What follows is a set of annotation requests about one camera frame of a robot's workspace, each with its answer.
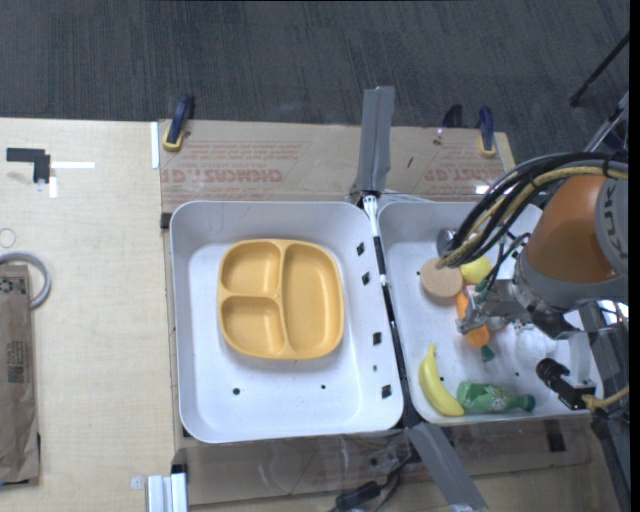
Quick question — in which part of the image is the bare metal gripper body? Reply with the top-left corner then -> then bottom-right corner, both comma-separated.
477,279 -> 551,331

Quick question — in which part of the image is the orange carrot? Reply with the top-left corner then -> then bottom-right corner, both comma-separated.
454,291 -> 497,363

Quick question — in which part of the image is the white plastic tray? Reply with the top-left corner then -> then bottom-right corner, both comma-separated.
377,199 -> 604,427
168,199 -> 405,445

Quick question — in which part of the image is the yellow lemon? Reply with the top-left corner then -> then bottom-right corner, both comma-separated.
459,255 -> 494,286

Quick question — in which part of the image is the tan round biscuit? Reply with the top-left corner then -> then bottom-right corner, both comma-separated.
419,257 -> 465,301

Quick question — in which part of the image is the yellow banana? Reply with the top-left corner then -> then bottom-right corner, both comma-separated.
417,342 -> 466,418

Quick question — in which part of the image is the green plastic bottle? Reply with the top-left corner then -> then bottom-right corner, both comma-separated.
455,380 -> 537,416

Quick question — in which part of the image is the yellow divided plate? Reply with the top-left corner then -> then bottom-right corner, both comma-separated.
216,238 -> 346,361

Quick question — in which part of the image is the brown cardboard board red print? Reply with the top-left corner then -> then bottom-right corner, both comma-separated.
157,118 -> 592,506

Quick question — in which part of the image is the brown paper bag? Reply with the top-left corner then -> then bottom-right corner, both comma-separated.
0,264 -> 42,485

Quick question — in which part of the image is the black cylinder on white bracket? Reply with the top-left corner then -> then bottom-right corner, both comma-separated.
535,329 -> 599,412

